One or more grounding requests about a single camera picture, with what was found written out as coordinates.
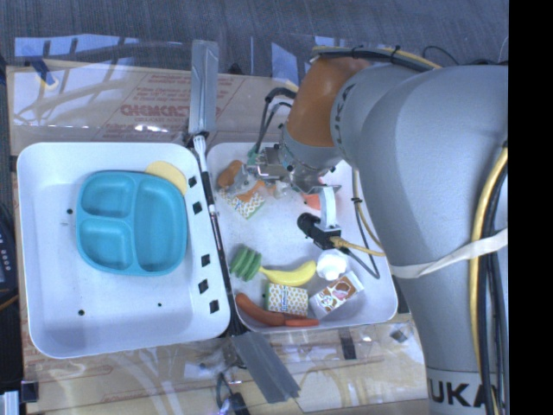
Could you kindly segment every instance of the juice box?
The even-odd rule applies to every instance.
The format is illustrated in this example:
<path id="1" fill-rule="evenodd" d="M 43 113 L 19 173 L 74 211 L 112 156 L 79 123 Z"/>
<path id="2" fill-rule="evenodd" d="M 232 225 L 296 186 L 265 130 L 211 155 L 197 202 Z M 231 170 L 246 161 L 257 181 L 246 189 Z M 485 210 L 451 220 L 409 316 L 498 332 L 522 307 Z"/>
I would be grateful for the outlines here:
<path id="1" fill-rule="evenodd" d="M 350 271 L 314 294 L 309 299 L 309 305 L 316 317 L 322 319 L 364 288 L 357 276 Z"/>
<path id="2" fill-rule="evenodd" d="M 268 283 L 265 308 L 293 316 L 307 316 L 308 292 L 299 287 Z"/>

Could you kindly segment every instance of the blue plastic plate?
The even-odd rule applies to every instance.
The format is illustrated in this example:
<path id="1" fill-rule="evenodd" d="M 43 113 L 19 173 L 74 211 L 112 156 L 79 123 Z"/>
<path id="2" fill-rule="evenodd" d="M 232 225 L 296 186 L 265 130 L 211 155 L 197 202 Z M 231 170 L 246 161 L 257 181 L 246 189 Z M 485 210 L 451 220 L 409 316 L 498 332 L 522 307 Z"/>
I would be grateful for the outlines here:
<path id="1" fill-rule="evenodd" d="M 124 275 L 162 275 L 187 249 L 187 214 L 179 189 L 158 176 L 101 171 L 82 185 L 77 247 L 92 267 Z"/>

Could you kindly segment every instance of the white tray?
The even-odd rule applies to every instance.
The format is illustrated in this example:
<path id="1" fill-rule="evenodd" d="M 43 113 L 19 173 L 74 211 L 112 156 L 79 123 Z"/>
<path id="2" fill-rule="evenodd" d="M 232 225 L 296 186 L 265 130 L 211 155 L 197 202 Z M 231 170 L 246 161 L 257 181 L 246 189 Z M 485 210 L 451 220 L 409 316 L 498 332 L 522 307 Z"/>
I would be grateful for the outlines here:
<path id="1" fill-rule="evenodd" d="M 245 162 L 248 150 L 253 144 L 224 143 L 214 146 L 207 154 L 207 165 L 212 174 L 212 185 L 215 204 L 219 213 L 219 226 L 222 234 L 228 263 L 236 255 L 242 245 L 262 254 L 263 267 L 291 270 L 310 259 L 317 260 L 321 249 L 312 239 L 306 239 L 303 231 L 297 226 L 297 218 L 304 212 L 320 216 L 320 212 L 306 206 L 303 198 L 296 192 L 277 200 L 266 195 L 265 204 L 248 220 L 231 208 L 225 200 L 217 195 L 216 181 L 218 175 L 232 160 Z M 334 173 L 324 177 L 324 182 L 339 184 L 342 188 L 336 194 L 337 221 L 342 228 L 342 237 L 354 244 L 363 245 L 363 240 L 357 227 L 352 190 L 352 169 L 341 162 Z M 364 262 L 371 262 L 364 253 L 355 251 Z M 365 289 L 351 302 L 344 304 L 331 314 L 321 319 L 318 329 L 334 329 L 361 324 L 374 324 L 392 319 L 397 311 L 397 294 L 391 279 L 390 269 L 386 259 L 374 257 L 380 272 L 380 279 L 372 277 L 363 267 L 350 259 L 349 266 L 361 280 Z M 236 295 L 244 292 L 254 303 L 263 305 L 264 287 L 267 280 L 263 274 L 257 274 L 251 281 L 231 275 L 233 292 Z M 311 297 L 323 289 L 329 282 L 316 276 L 303 288 Z M 267 327 L 249 318 L 238 310 L 240 318 L 251 330 L 258 332 L 284 332 L 302 330 L 289 327 Z"/>
<path id="2" fill-rule="evenodd" d="M 154 161 L 190 181 L 188 249 L 167 275 L 135 277 L 89 266 L 76 246 L 76 200 L 104 169 L 144 171 Z M 17 161 L 29 332 L 45 355 L 70 358 L 217 337 L 230 320 L 207 203 L 194 155 L 177 144 L 40 143 Z M 201 211 L 194 213 L 194 204 Z"/>

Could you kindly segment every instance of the yellow cable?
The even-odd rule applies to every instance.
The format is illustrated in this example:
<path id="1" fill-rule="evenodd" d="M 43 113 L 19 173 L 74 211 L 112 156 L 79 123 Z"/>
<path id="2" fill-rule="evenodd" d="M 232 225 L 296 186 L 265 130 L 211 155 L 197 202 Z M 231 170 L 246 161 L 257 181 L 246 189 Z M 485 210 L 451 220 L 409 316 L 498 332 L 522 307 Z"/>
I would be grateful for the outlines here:
<path id="1" fill-rule="evenodd" d="M 482 237 L 482 227 L 484 226 L 484 217 L 486 214 L 486 208 L 490 201 L 490 197 L 492 196 L 493 186 L 498 180 L 501 170 L 507 164 L 507 155 L 508 155 L 508 149 L 503 148 L 503 150 L 499 154 L 497 162 L 495 163 L 495 165 L 492 168 L 492 171 L 490 172 L 490 175 L 487 177 L 484 188 L 482 189 L 478 206 L 476 208 L 476 214 L 474 215 L 473 233 L 471 235 L 472 241 L 478 241 Z M 468 302 L 470 307 L 470 319 L 471 319 L 471 326 L 472 326 L 472 332 L 473 332 L 474 352 L 476 354 L 476 362 L 478 364 L 478 369 L 481 374 L 482 370 L 480 368 L 480 346 L 478 343 L 480 334 L 478 330 L 478 310 L 477 310 L 478 309 L 477 302 L 478 302 L 479 258 L 480 257 L 475 257 L 469 260 Z M 495 399 L 493 400 L 493 405 L 494 405 L 494 412 L 498 413 Z"/>
<path id="2" fill-rule="evenodd" d="M 313 53 L 320 53 L 320 52 L 324 53 L 325 49 L 333 49 L 333 50 L 343 49 L 344 51 L 351 51 L 352 50 L 351 48 L 338 48 L 338 47 L 333 47 L 333 46 L 315 46 L 315 47 L 312 48 L 312 52 Z M 395 48 L 380 48 L 380 50 L 385 51 L 385 52 L 392 52 L 392 53 L 394 53 L 394 55 L 402 55 L 405 58 L 412 59 L 414 61 L 418 61 L 419 63 L 423 63 L 423 64 L 428 65 L 430 67 L 433 67 L 435 69 L 441 67 L 440 65 L 434 63 L 433 61 L 426 60 L 425 58 L 421 57 L 420 55 L 412 54 L 411 52 L 405 52 L 405 51 L 395 49 Z"/>
<path id="3" fill-rule="evenodd" d="M 350 249 L 357 249 L 358 251 L 375 255 L 376 257 L 386 256 L 386 254 L 383 252 L 376 252 L 376 251 L 372 251 L 371 249 L 367 249 L 366 247 L 355 245 L 354 243 L 350 243 L 349 241 L 341 237 L 330 237 L 330 241 L 332 242 L 332 244 L 336 249 L 340 249 L 341 247 L 348 247 Z"/>
<path id="4" fill-rule="evenodd" d="M 357 182 L 358 175 L 359 175 L 359 171 L 355 169 L 353 172 L 353 197 L 354 198 L 359 198 L 359 189 L 358 189 L 358 182 Z M 377 244 L 377 246 L 380 249 L 383 249 L 382 245 L 380 244 L 380 241 L 377 239 L 376 235 L 372 232 L 371 227 L 369 226 L 369 223 L 365 218 L 365 214 L 363 214 L 363 208 L 361 207 L 361 203 L 356 202 L 355 208 L 357 209 L 357 212 L 359 213 L 359 217 L 361 218 L 361 221 L 363 221 L 363 226 L 365 226 L 365 229 L 369 234 L 369 236 L 372 238 L 372 240 Z"/>
<path id="5" fill-rule="evenodd" d="M 433 61 L 429 61 L 429 60 L 426 60 L 424 59 L 423 57 L 419 56 L 419 55 L 416 55 L 416 54 L 412 54 L 411 52 L 404 52 L 404 51 L 401 51 L 401 50 L 396 50 L 396 49 L 393 49 L 393 48 L 382 48 L 384 51 L 387 51 L 387 52 L 395 52 L 395 55 L 402 55 L 403 57 L 407 57 L 407 58 L 410 58 L 412 60 L 415 60 L 415 61 L 419 61 L 421 63 L 424 63 L 425 65 L 429 65 L 435 69 L 441 67 L 440 65 L 436 65 Z"/>
<path id="6" fill-rule="evenodd" d="M 19 296 L 15 295 L 12 298 L 10 298 L 8 301 L 0 304 L 0 312 L 2 312 L 4 309 L 6 309 L 8 306 L 10 306 L 10 304 L 14 303 L 15 300 L 17 300 L 17 298 L 19 298 Z"/>

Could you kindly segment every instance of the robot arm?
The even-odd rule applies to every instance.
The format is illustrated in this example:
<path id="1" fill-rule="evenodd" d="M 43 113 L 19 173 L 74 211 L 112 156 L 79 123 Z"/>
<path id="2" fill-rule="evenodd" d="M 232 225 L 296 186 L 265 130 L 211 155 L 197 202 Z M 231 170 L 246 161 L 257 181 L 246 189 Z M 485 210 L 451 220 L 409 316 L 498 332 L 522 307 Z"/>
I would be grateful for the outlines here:
<path id="1" fill-rule="evenodd" d="M 362 52 L 320 54 L 299 88 L 279 146 L 270 151 L 272 162 L 281 180 L 306 194 L 320 192 L 319 178 L 342 159 L 359 171 L 367 210 L 421 338 L 430 412 L 508 412 L 508 332 L 505 339 L 507 329 L 501 329 L 498 347 L 482 292 L 485 272 L 495 275 L 492 307 L 506 307 L 506 247 L 423 277 L 401 278 L 402 269 L 442 259 L 475 239 L 481 193 L 506 154 L 508 68 L 438 68 L 407 54 L 394 56 L 397 51 Z M 369 66 L 374 54 L 387 62 Z M 259 155 L 263 165 L 266 156 Z M 495 204 L 488 208 L 492 229 L 506 227 L 506 158 L 498 173 Z M 502 361 L 485 364 L 497 350 Z M 494 375 L 502 387 L 495 394 Z"/>

